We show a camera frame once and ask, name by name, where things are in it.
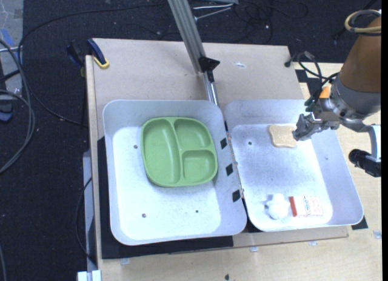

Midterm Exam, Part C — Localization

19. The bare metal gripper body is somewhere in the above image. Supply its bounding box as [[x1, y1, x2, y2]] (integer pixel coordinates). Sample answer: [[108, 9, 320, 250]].
[[312, 96, 374, 133]]

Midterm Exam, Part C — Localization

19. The beige toy bread slice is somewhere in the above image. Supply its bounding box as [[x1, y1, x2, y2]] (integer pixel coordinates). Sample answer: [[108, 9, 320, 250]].
[[267, 124, 298, 149]]

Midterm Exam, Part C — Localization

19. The white plastic tray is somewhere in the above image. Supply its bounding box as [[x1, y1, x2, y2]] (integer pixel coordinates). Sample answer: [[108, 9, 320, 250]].
[[102, 99, 248, 246], [223, 99, 364, 233]]

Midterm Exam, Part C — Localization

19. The white and red packet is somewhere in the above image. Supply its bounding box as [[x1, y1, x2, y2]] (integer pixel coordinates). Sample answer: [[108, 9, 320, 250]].
[[289, 195, 324, 217]]

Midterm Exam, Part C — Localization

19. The thin black and white rod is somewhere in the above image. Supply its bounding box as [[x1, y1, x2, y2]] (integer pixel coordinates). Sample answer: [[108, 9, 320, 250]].
[[203, 71, 245, 204]]

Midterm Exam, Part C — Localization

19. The white lumpy toy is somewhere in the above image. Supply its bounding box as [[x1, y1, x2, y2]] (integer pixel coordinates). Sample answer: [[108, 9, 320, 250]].
[[264, 193, 289, 220]]

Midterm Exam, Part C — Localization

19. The green divided plate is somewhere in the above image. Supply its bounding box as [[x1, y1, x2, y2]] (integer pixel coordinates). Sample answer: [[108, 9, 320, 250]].
[[141, 116, 219, 188]]

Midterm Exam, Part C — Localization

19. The brown cardboard board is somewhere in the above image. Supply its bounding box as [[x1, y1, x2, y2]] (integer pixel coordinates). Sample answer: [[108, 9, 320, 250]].
[[90, 37, 349, 249]]

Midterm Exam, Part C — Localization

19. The black cylinder on white bracket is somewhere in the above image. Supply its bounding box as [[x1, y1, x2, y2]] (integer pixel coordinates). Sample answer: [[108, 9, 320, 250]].
[[348, 124, 382, 178]]

